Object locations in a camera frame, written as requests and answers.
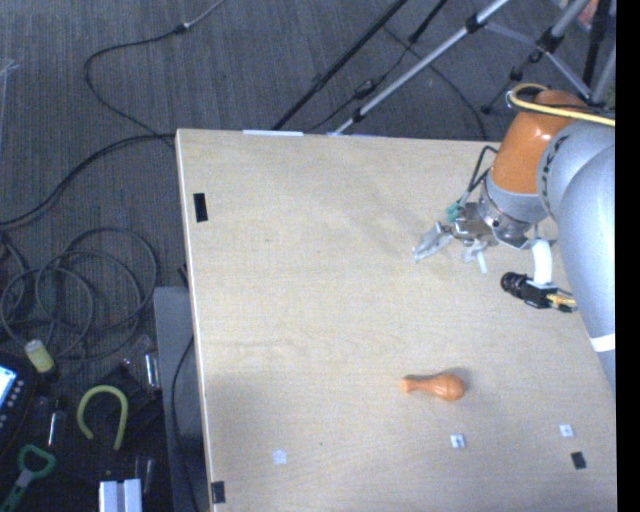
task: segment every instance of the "yellow cable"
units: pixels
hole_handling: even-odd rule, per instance
[[[540,91],[546,91],[548,90],[547,87],[543,86],[543,85],[539,85],[539,84],[520,84],[520,85],[516,85],[513,89],[511,89],[509,92],[507,92],[507,102],[515,105],[517,107],[526,109],[526,110],[533,110],[535,112],[540,112],[542,114],[550,114],[550,115],[554,115],[554,116],[561,116],[561,117],[570,117],[573,119],[581,119],[583,121],[590,121],[592,123],[600,123],[600,124],[604,124],[607,126],[613,126],[615,128],[616,126],[616,121],[615,119],[610,119],[608,117],[604,117],[604,116],[598,116],[595,114],[587,114],[585,112],[579,112],[579,111],[575,111],[575,110],[569,110],[566,108],[559,108],[559,107],[551,107],[548,105],[539,105],[537,103],[533,103],[530,101],[525,101],[522,100],[518,97],[518,93],[522,90],[522,89],[530,89],[530,88],[535,88],[535,89],[539,89]]]
[[[118,388],[114,386],[107,385],[99,385],[92,387],[89,391],[87,391],[80,400],[80,404],[78,405],[78,411],[76,413],[76,420],[78,421],[78,427],[82,433],[87,437],[87,439],[93,439],[93,432],[87,427],[87,424],[84,421],[84,410],[87,407],[87,403],[91,397],[98,393],[111,393],[118,397],[120,400],[120,424],[118,425],[118,434],[116,435],[116,441],[113,444],[114,450],[119,450],[122,446],[122,440],[124,438],[124,429],[127,425],[127,415],[129,414],[129,401],[125,394],[120,391]]]

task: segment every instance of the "black tape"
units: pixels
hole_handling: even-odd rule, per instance
[[[214,503],[224,503],[224,482],[211,482],[211,494]]]
[[[587,461],[584,460],[584,455],[582,455],[582,452],[572,453],[571,460],[573,461],[573,465],[576,467],[576,469],[584,469],[587,467]]]
[[[207,201],[204,194],[193,194],[193,203],[196,206],[196,222],[204,222],[209,220],[207,215]]]

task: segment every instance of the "wooden table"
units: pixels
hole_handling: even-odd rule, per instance
[[[490,248],[486,274],[456,241],[413,260],[482,143],[179,130],[177,147],[215,510],[617,510],[615,399],[580,315],[500,288],[531,254]],[[462,399],[400,389],[445,370]]]

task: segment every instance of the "bowling pin shaped object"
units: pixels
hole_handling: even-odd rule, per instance
[[[400,388],[405,393],[426,391],[450,402],[464,395],[464,381],[452,373],[441,373],[433,377],[407,376],[400,382]]]

